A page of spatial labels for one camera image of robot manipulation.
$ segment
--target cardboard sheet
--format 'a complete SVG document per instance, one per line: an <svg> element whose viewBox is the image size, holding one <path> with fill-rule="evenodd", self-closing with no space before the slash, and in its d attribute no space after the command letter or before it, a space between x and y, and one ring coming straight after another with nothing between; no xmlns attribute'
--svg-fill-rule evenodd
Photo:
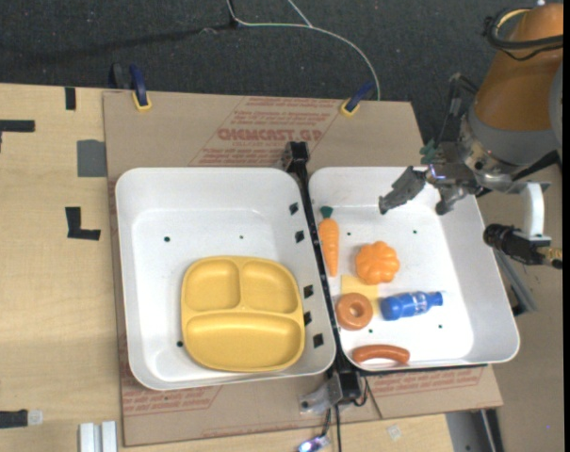
<svg viewBox="0 0 570 452"><path fill-rule="evenodd" d="M366 102L351 118L335 100L153 92L139 112L131 92L103 95L110 228L117 304L126 445L319 427L299 396L323 377L268 380L172 392L145 389L127 363L114 188L140 167L277 166L289 140L308 142L310 172L331 166L417 165L422 143L408 103ZM361 422L501 405L490 366L370 377L362 408L343 411Z"/></svg>

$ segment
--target wooden table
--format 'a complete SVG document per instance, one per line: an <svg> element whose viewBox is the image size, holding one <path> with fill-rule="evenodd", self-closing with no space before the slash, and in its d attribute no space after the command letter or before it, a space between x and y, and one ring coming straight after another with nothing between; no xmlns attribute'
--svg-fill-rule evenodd
<svg viewBox="0 0 570 452"><path fill-rule="evenodd" d="M74 451L79 424L120 425L107 181L78 177L76 157L77 141L105 138L103 92L77 89L73 112L65 110L64 88L0 84L0 120L35 120L37 128L2 137L0 411L43 412L41 426L0 430L3 451ZM536 177L561 181L555 169ZM552 209L547 226L553 224L546 231L561 246L562 193L557 188L546 193ZM520 206L500 199L492 193L480 202L486 223L516 223L509 219L521 217ZM67 239L67 206L81 207L82 227L100 229L99 241ZM519 355L496 367L505 399L505 446L508 452L561 450L562 274L541 266L517 269L541 309L518 318ZM318 433L293 429L136 450L234 452L265 450L269 444L272 450L292 451ZM330 437L336 440L334 428ZM343 425L342 442L346 452L453 450L444 414Z"/></svg>

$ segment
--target wire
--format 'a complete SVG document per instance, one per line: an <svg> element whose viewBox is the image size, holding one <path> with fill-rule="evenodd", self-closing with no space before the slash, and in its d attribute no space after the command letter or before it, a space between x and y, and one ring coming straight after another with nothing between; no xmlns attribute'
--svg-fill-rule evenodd
<svg viewBox="0 0 570 452"><path fill-rule="evenodd" d="M498 36L500 28L511 18L529 12L531 8L503 9L496 17L489 17L484 23L484 35L490 45L518 61L528 60L541 52L560 49L563 47L563 35L555 35L535 40L513 41L504 40ZM513 52L534 49L525 56L516 56Z"/></svg>
<svg viewBox="0 0 570 452"><path fill-rule="evenodd" d="M329 428L331 427L331 415L331 409L327 410L324 425L322 426L322 431L320 432L320 437L324 437L327 433L329 433Z"/></svg>
<svg viewBox="0 0 570 452"><path fill-rule="evenodd" d="M455 73L450 77L450 87L448 90L448 110L444 117L444 122L437 137L433 140L433 148L436 148L442 142L446 128L448 127L449 116L453 114L452 106L460 99L459 90L466 90L468 93L475 95L478 92L478 87L473 84L469 79L460 73Z"/></svg>
<svg viewBox="0 0 570 452"><path fill-rule="evenodd" d="M337 449L341 452L341 417L339 416L338 404L334 404L334 416L337 423Z"/></svg>
<svg viewBox="0 0 570 452"><path fill-rule="evenodd" d="M292 0L287 0L287 1L291 5L291 7L293 7L293 9L297 12L297 14L301 17L301 19L304 21L304 24L287 24L287 23L272 23L272 22L265 22L265 23L245 22L245 21L239 19L235 15L235 11L233 9L233 5L232 5L231 0L226 0L226 6L228 7L228 12L230 13L230 17L237 24L240 24L242 26L247 26L247 27L251 27L251 28L253 28L253 27L303 28L306 30L314 30L318 33L328 35L329 37L333 37L334 39L337 39L337 40L340 40L340 41L346 43L348 46L350 46L353 50L356 51L356 53L362 58L362 60L366 63L366 65L370 69L370 73L372 74L372 78L375 81L376 98L378 101L380 101L381 100L381 85L379 83L379 77L377 76L377 73L375 72L374 67L370 63L370 60L368 60L368 57L365 55L365 53L362 52L362 50L355 43L346 39L345 37L341 37L340 35L337 35L334 32L331 32L330 30L326 30L326 29L320 28L318 26L313 26L310 23L310 21L305 17L305 15L303 15L303 13L301 13L301 10L299 10L299 8L293 3Z"/></svg>
<svg viewBox="0 0 570 452"><path fill-rule="evenodd" d="M364 377L364 392L362 393L362 400L354 400L353 405L356 407L364 407L366 405L366 401L368 400L368 379Z"/></svg>

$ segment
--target toy hot dog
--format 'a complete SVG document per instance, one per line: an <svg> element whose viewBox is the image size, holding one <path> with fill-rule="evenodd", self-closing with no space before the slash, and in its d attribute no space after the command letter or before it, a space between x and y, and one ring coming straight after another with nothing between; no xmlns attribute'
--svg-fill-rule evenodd
<svg viewBox="0 0 570 452"><path fill-rule="evenodd" d="M394 345L366 345L356 348L351 357L357 363L365 362L373 358L385 358L400 363L408 363L410 352L406 348Z"/></svg>

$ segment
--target blue clamp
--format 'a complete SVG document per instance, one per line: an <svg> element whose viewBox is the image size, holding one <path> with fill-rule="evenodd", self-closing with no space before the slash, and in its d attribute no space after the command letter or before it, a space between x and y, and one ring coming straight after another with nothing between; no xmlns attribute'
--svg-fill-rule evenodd
<svg viewBox="0 0 570 452"><path fill-rule="evenodd" d="M366 82L360 89L353 94L347 101L341 105L341 113L344 116L353 116L360 108L360 101L366 97L366 95L372 91L375 87L373 82Z"/></svg>
<svg viewBox="0 0 570 452"><path fill-rule="evenodd" d="M132 75L132 84L134 86L132 97L134 98L136 109L139 111L149 110L153 104L151 103L151 98L146 92L142 71L136 65L130 64L130 73Z"/></svg>

